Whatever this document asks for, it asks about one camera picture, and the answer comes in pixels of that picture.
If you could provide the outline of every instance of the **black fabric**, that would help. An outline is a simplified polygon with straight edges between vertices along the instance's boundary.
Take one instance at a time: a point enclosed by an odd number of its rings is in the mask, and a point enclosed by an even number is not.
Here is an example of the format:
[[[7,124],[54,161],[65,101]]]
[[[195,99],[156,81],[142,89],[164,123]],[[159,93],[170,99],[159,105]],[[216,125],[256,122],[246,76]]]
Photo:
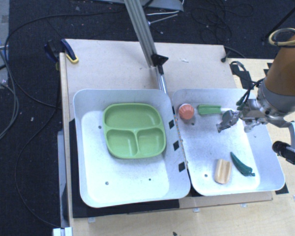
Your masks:
[[[79,190],[79,165],[78,147],[75,130],[75,120],[69,123],[70,127],[70,159],[71,159],[71,185],[72,185],[72,210],[74,218],[98,217],[112,214],[134,213],[152,210],[179,208],[178,200],[165,200],[156,202],[137,203],[129,205],[111,206],[104,208],[92,208],[87,206],[80,195]]]
[[[218,27],[195,21],[193,17],[198,21],[207,17],[214,21],[214,15],[208,10],[216,12],[212,3],[221,1],[225,5],[244,5],[226,7],[224,23]],[[252,5],[253,14],[247,17],[237,15],[248,15],[251,7],[247,4]],[[155,42],[222,44],[247,58],[273,59],[278,48],[263,44],[261,39],[294,7],[295,0],[186,0],[183,13],[152,24],[151,33]],[[148,12],[160,10],[147,8]],[[53,105],[56,103],[59,72],[44,53],[44,44],[48,40],[52,39],[58,50],[61,50],[59,41],[62,38],[137,41],[124,5],[99,1],[10,0],[9,31],[13,32],[36,18],[63,13],[103,14],[39,20],[22,27],[9,40],[9,63],[15,79],[30,95]],[[153,21],[163,17],[149,16],[148,19]],[[284,27],[295,28],[295,12],[280,28]],[[240,55],[231,52],[229,57],[240,58]],[[165,75],[169,72],[164,64]],[[14,184],[14,170],[20,149],[48,120],[54,109],[33,102],[19,89],[17,94],[20,101],[18,119],[0,142],[0,235],[50,235],[52,228],[37,220],[21,202]],[[0,90],[0,131],[9,123],[12,107],[11,93]],[[26,147],[17,168],[18,185],[28,206],[39,217],[57,225],[60,224],[57,147],[60,129],[61,111],[58,111],[49,125]]]

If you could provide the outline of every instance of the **metal pole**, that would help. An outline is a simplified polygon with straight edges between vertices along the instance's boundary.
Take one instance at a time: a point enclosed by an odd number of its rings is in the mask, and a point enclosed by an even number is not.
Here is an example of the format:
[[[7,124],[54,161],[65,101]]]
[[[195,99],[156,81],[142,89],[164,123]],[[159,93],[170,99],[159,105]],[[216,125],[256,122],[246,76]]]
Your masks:
[[[128,10],[133,28],[137,34],[144,56],[147,60],[147,64],[150,67],[154,67],[151,56],[153,54],[157,54],[157,51],[148,26],[148,21],[140,4],[140,0],[124,0],[124,3]],[[164,75],[160,74],[158,69],[155,69],[155,71],[159,88],[163,92],[167,93]]]

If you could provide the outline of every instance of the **gray cable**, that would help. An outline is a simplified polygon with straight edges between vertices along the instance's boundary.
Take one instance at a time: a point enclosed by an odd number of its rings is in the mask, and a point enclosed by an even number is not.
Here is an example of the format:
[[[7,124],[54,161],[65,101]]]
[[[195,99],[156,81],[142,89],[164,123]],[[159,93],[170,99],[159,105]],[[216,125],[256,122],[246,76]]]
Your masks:
[[[9,88],[8,86],[0,83],[1,86],[5,87],[6,89],[8,89],[10,92],[13,93],[14,95],[14,105],[13,105],[13,114],[12,114],[12,117],[11,117],[11,120],[10,120],[10,123],[9,125],[0,133],[0,140],[6,135],[7,131],[11,128],[11,126],[14,124],[17,116],[18,116],[18,112],[19,112],[19,100],[16,96],[16,90],[15,90],[15,84],[14,84],[14,80],[13,80],[13,77],[12,77],[12,74],[11,74],[11,71],[10,71],[10,67],[9,67],[9,64],[8,62],[6,61],[2,51],[0,50],[0,56],[5,64],[5,67],[6,67],[6,70],[8,71],[8,74],[10,76],[10,80],[11,80],[11,85],[12,85],[12,88]]]

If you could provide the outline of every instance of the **green plate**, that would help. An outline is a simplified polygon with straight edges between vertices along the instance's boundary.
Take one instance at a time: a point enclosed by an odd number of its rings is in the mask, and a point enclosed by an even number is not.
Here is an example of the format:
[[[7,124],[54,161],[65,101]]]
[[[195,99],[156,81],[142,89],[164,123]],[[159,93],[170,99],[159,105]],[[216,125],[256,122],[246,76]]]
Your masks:
[[[166,146],[164,124],[159,112],[149,104],[110,105],[103,115],[109,152],[123,159],[157,156]]]

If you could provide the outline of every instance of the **black clamp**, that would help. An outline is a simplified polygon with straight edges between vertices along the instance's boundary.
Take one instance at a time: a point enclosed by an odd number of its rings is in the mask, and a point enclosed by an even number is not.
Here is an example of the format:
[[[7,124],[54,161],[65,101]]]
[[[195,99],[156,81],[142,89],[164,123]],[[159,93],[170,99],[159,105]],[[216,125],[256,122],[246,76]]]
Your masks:
[[[158,72],[161,75],[163,75],[164,74],[163,64],[168,60],[168,57],[161,56],[161,55],[158,55],[158,54],[152,54],[151,58],[152,58],[153,65],[155,67],[157,67]]]

